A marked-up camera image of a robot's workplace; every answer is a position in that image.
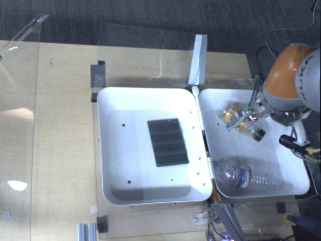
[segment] white plastic tray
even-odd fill
[[[217,111],[225,101],[237,101],[247,104],[251,90],[205,89],[200,94],[200,106],[206,130],[210,155],[215,169],[222,160],[250,166],[253,170],[269,171],[273,169],[283,176],[284,186],[280,190],[255,191],[229,187],[216,181],[219,191],[228,198],[271,197],[283,195],[301,195],[309,190],[310,182],[301,159],[295,157],[290,149],[280,145],[282,134],[290,135],[292,128],[285,127],[270,117],[261,118],[258,124],[266,131],[260,142],[239,134],[235,130],[227,131],[219,119]],[[296,123],[297,134],[305,140],[301,122]]]
[[[203,201],[212,193],[193,95],[108,87],[98,95],[103,193],[114,205]],[[188,164],[157,167],[147,121],[178,118]]]

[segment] bottle label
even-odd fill
[[[252,178],[251,168],[248,166],[240,166],[240,165],[236,165],[235,167],[237,167],[237,172],[238,172],[235,187],[248,188]]]

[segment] black square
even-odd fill
[[[177,118],[150,120],[147,124],[157,167],[189,163]]]

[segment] black rectangle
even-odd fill
[[[189,163],[177,118],[150,120],[147,124],[157,167]]]

